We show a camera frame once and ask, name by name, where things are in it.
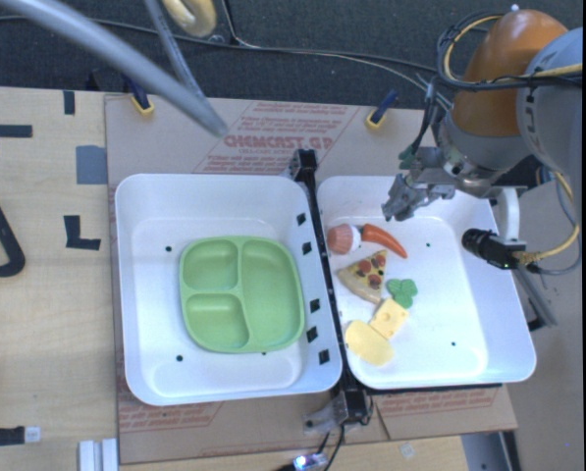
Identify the white plastic tray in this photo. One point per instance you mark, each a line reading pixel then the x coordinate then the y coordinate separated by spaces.
pixel 155 204
pixel 449 302

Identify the thin black rod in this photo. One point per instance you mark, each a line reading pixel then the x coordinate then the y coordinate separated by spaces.
pixel 324 258

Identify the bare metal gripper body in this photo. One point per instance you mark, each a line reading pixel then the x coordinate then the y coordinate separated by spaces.
pixel 432 172

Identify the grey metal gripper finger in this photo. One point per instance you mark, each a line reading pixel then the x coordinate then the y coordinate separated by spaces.
pixel 414 201
pixel 395 199

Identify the yellow cheese wedge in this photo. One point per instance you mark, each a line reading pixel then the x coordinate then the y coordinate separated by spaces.
pixel 389 318

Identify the pale yellow oval slice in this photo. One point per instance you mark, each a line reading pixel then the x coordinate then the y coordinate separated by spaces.
pixel 366 344

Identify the green divided plate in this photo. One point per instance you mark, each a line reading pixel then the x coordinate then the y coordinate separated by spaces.
pixel 268 287

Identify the green broccoli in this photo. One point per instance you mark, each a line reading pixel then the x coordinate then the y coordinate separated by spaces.
pixel 403 291

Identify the pizza slice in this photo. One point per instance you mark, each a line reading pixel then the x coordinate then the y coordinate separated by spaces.
pixel 366 275

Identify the orange carrot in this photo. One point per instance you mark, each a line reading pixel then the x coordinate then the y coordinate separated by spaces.
pixel 383 239

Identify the black cylinder on white bracket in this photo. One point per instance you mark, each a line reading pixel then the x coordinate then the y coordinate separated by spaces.
pixel 489 248

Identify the brown cardboard board red print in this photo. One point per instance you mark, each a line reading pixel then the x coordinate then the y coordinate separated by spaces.
pixel 175 140

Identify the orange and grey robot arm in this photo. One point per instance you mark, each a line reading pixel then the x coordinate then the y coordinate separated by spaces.
pixel 508 71

